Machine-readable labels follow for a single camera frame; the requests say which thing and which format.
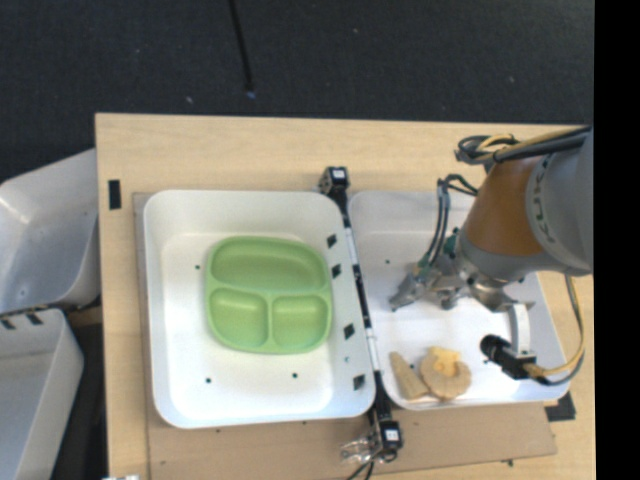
black rectangle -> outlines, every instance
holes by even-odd
[[[120,180],[109,180],[109,209],[122,208],[122,196],[120,194]]]

black floor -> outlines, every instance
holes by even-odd
[[[0,0],[0,182],[96,112],[593,123],[595,0],[235,4],[248,63],[229,0]],[[56,479],[104,469],[99,339]]]

